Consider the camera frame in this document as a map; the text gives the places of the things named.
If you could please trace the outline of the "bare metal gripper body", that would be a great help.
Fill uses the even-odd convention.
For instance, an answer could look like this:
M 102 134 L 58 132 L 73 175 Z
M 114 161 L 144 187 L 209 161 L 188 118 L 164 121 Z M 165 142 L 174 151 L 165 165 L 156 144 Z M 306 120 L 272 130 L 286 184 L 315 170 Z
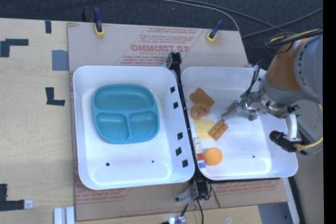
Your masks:
M 248 119 L 253 121 L 261 114 L 270 114 L 279 119 L 284 119 L 290 115 L 289 105 L 282 105 L 275 102 L 264 92 L 245 92 L 240 96 L 239 106 L 248 113 Z

